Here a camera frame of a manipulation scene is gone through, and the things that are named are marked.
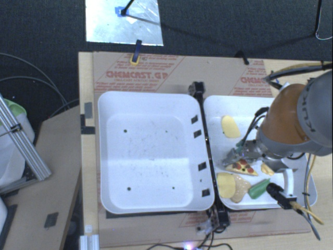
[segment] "toy pizza slice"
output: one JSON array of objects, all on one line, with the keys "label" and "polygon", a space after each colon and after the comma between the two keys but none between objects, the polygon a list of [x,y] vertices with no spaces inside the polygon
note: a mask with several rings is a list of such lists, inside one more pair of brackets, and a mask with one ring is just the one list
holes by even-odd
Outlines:
[{"label": "toy pizza slice", "polygon": [[239,174],[258,176],[258,173],[255,172],[255,170],[244,159],[240,159],[239,161],[228,165],[225,170]]}]

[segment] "dark floor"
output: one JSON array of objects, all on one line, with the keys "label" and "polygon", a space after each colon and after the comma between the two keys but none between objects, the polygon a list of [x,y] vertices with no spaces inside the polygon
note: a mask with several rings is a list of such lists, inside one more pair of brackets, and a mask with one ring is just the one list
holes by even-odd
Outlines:
[{"label": "dark floor", "polygon": [[[332,60],[332,40],[313,36],[318,0],[158,0],[163,47],[144,53]],[[323,0],[319,34],[332,35],[333,0]],[[133,45],[85,41],[85,0],[0,0],[0,52],[43,70],[67,101],[78,95],[78,52],[131,52]],[[0,93],[28,111],[35,130],[62,103],[36,69],[0,55]]]}]

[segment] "white tray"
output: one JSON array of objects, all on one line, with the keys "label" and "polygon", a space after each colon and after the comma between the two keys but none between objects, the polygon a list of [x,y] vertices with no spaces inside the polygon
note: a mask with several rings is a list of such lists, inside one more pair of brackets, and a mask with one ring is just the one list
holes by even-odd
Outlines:
[{"label": "white tray", "polygon": [[196,211],[212,206],[200,107],[193,97],[107,92],[98,100],[98,115],[101,201],[108,211]]},{"label": "white tray", "polygon": [[[223,160],[228,152],[235,147],[242,137],[244,137],[249,124],[251,123],[254,113],[261,107],[270,106],[273,101],[273,98],[264,98],[264,97],[244,97],[244,96],[218,96],[213,95],[209,96],[204,102],[204,111],[206,115],[207,130],[209,135],[209,142],[212,152],[212,159],[214,162],[214,171],[215,173],[219,172],[228,172],[221,169],[217,164]],[[231,139],[227,138],[222,131],[221,127],[221,117],[229,115],[232,116],[240,130],[241,137]],[[248,140],[255,139],[257,130],[253,130],[249,136]],[[291,169],[294,169],[295,172],[290,175],[289,182],[303,182],[306,168],[306,158],[303,157],[297,161],[295,160],[282,160],[286,166]],[[270,178],[270,182],[280,185],[282,188],[285,188],[285,178],[282,173],[275,173],[273,176],[264,174],[261,171],[262,161],[258,160],[253,162],[251,166],[258,173],[258,176],[248,176],[240,174],[240,176],[249,181],[251,185],[254,185],[264,179]],[[302,184],[292,186],[294,189],[294,195],[298,196],[298,202],[303,204],[302,199]],[[311,179],[310,182],[310,193],[311,195],[311,204],[316,202],[317,193]],[[280,208],[277,204],[277,201],[271,198],[271,196],[265,192],[263,195],[257,199],[251,199],[249,194],[245,194],[244,198],[240,203],[234,203],[228,198],[221,198],[221,201],[228,208],[233,210],[247,210],[247,209],[267,209],[267,208]]]}]

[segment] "silver square plate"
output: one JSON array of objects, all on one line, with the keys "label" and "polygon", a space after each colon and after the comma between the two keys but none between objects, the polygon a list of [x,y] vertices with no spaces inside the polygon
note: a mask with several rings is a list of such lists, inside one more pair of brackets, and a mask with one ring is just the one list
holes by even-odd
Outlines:
[{"label": "silver square plate", "polygon": [[163,46],[157,0],[135,0],[126,16],[120,15],[130,0],[85,0],[88,42]]}]

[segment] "black pole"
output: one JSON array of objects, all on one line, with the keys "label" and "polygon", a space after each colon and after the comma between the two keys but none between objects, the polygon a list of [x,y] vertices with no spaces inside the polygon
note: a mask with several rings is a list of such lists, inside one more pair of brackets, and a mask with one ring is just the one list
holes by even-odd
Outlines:
[{"label": "black pole", "polygon": [[132,4],[133,2],[134,2],[134,0],[129,1],[129,3],[127,4],[127,6],[126,6],[124,9],[122,9],[122,10],[120,11],[120,14],[121,14],[122,16],[126,16],[127,10],[128,10],[128,8],[131,6],[131,4]]},{"label": "black pole", "polygon": [[322,1],[323,0],[318,0],[317,17],[316,17],[316,25],[314,27],[314,35],[316,35],[318,27],[319,27],[319,21],[321,18],[321,11],[322,11]]}]

